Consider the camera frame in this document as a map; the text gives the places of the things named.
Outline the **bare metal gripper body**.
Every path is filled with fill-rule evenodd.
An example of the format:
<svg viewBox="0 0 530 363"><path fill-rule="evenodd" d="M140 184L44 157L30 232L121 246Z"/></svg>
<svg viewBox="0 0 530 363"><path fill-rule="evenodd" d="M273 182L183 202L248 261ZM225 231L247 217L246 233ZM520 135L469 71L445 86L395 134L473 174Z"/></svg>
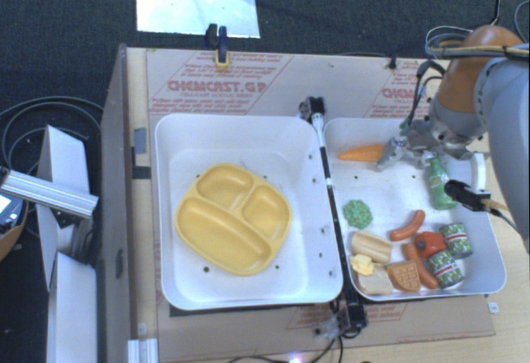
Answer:
<svg viewBox="0 0 530 363"><path fill-rule="evenodd" d="M448 155L462 160L469 158L471 139L455 133L438 119L415 119L407 132L409 148L413 151Z"/></svg>

